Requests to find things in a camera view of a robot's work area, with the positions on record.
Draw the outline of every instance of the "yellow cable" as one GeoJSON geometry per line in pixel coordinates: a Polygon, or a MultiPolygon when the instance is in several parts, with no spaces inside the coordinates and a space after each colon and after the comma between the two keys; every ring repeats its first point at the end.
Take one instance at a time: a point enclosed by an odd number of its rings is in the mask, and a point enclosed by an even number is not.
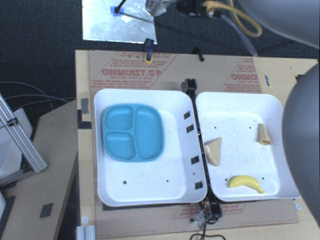
{"type": "Polygon", "coordinates": [[[237,24],[237,26],[239,27],[239,29],[243,33],[245,33],[247,36],[254,37],[254,38],[261,36],[263,30],[262,30],[262,27],[259,25],[259,23],[256,22],[253,18],[251,18],[245,12],[235,8],[233,0],[229,0],[229,1],[230,1],[230,5],[227,5],[227,4],[225,4],[223,2],[219,2],[219,1],[207,0],[202,5],[204,7],[206,7],[207,12],[213,12],[215,9],[224,9],[224,10],[230,11],[234,17],[235,23],[237,24]],[[256,29],[256,32],[252,32],[252,31],[248,30],[241,23],[241,21],[238,17],[243,18],[244,20],[249,22],[256,29]]]}

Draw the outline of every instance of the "yellow toy banana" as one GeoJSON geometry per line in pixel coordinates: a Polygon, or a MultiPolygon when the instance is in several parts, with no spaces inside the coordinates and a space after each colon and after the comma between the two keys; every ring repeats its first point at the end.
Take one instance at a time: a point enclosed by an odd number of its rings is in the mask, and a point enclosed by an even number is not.
{"type": "Polygon", "coordinates": [[[228,183],[229,188],[239,187],[242,185],[253,188],[253,189],[259,191],[261,194],[263,194],[265,192],[261,189],[259,181],[256,178],[251,177],[251,176],[247,176],[247,175],[235,176],[228,183]]]}

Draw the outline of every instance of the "wire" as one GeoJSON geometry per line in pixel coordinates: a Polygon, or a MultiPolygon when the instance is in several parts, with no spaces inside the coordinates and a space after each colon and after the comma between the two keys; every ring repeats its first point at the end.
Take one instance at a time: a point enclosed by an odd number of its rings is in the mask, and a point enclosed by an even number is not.
{"type": "Polygon", "coordinates": [[[214,235],[207,235],[206,234],[206,228],[207,228],[207,223],[203,225],[203,232],[202,234],[200,233],[194,233],[190,236],[189,240],[193,240],[194,237],[200,236],[199,240],[205,240],[205,238],[222,238],[223,240],[227,240],[223,235],[221,234],[214,234],[214,235]]]}
{"type": "MultiPolygon", "coordinates": [[[[38,87],[35,87],[34,85],[25,83],[25,82],[16,82],[16,81],[0,81],[1,85],[21,85],[21,86],[27,86],[30,87],[38,92],[40,92],[43,95],[47,95],[43,90],[39,89],[38,87]]],[[[51,110],[54,110],[54,106],[50,102],[51,110]]]]}
{"type": "Polygon", "coordinates": [[[241,38],[241,41],[243,43],[243,45],[245,46],[245,48],[248,50],[248,52],[254,56],[257,57],[258,53],[255,49],[255,47],[253,46],[253,44],[250,42],[250,40],[248,39],[248,37],[238,28],[238,26],[229,18],[227,17],[225,14],[221,14],[220,15],[221,19],[223,19],[225,22],[227,22],[239,35],[239,37],[241,38]]]}
{"type": "MultiPolygon", "coordinates": [[[[64,100],[69,100],[69,99],[75,99],[76,97],[64,97],[62,99],[64,100]]],[[[27,104],[24,104],[24,105],[21,105],[21,106],[17,106],[13,109],[13,111],[15,110],[18,110],[20,108],[24,108],[24,107],[27,107],[27,106],[31,106],[31,105],[36,105],[36,104],[39,104],[39,103],[46,103],[46,102],[54,102],[56,101],[56,99],[48,99],[48,100],[40,100],[40,101],[35,101],[35,102],[31,102],[31,103],[27,103],[27,104]]]]}
{"type": "Polygon", "coordinates": [[[239,29],[241,29],[242,32],[244,32],[246,35],[250,37],[259,37],[262,34],[262,27],[259,25],[258,22],[256,22],[253,18],[251,18],[248,14],[245,12],[239,10],[238,8],[235,8],[231,5],[227,5],[223,2],[219,1],[213,1],[213,0],[207,0],[202,4],[204,7],[206,7],[207,12],[214,12],[215,9],[223,9],[227,10],[232,13],[235,19],[235,23],[238,25],[239,29]],[[243,18],[247,22],[249,22],[253,27],[255,27],[257,32],[251,32],[247,28],[245,28],[242,23],[240,22],[239,18],[243,18]]]}
{"type": "Polygon", "coordinates": [[[54,96],[49,96],[49,95],[41,95],[41,94],[23,94],[23,95],[16,95],[16,96],[11,96],[8,98],[5,98],[6,101],[11,100],[11,99],[16,99],[16,98],[25,98],[25,97],[45,97],[49,99],[54,99],[57,101],[62,101],[67,103],[68,101],[65,98],[59,98],[59,97],[54,97],[54,96]]]}
{"type": "MultiPolygon", "coordinates": [[[[229,4],[230,4],[231,7],[235,8],[234,0],[228,0],[228,2],[229,2],[229,4]]],[[[261,36],[261,34],[262,34],[262,32],[263,32],[263,31],[262,31],[262,27],[261,27],[254,19],[251,18],[253,21],[255,21],[255,23],[256,23],[257,26],[258,26],[258,28],[257,28],[254,24],[252,24],[252,25],[256,28],[256,30],[257,30],[256,33],[248,30],[248,29],[241,23],[240,19],[238,18],[237,13],[235,13],[234,11],[231,11],[231,13],[232,13],[232,16],[233,16],[233,18],[234,18],[235,23],[237,24],[237,26],[239,27],[239,29],[241,29],[241,30],[243,31],[243,33],[245,33],[246,35],[248,35],[248,36],[250,36],[250,37],[253,37],[253,38],[257,38],[257,37],[261,36]]]]}

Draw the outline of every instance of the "white tray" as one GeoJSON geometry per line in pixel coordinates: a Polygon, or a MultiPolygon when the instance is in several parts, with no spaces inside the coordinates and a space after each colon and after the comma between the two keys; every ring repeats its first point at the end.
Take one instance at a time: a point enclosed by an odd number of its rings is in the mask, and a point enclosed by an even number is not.
{"type": "Polygon", "coordinates": [[[221,137],[220,166],[207,163],[212,191],[226,202],[297,198],[282,142],[283,110],[269,94],[202,92],[196,98],[204,144],[221,137]],[[258,142],[263,123],[271,144],[258,142]],[[231,177],[255,177],[265,191],[228,187],[231,177]]]}
{"type": "Polygon", "coordinates": [[[180,91],[103,89],[94,97],[98,194],[108,206],[193,203],[203,200],[207,183],[193,105],[180,91]],[[144,104],[161,115],[164,150],[147,162],[124,162],[103,146],[102,120],[118,104],[144,104]],[[194,130],[187,133],[187,127],[194,130]]]}

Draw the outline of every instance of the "blue plate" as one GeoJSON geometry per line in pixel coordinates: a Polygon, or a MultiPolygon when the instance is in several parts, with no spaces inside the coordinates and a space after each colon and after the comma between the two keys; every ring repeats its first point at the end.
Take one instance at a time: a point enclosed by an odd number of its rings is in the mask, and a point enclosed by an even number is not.
{"type": "Polygon", "coordinates": [[[164,126],[159,112],[142,104],[109,107],[103,116],[103,144],[114,159],[147,162],[164,150],[164,126]]]}

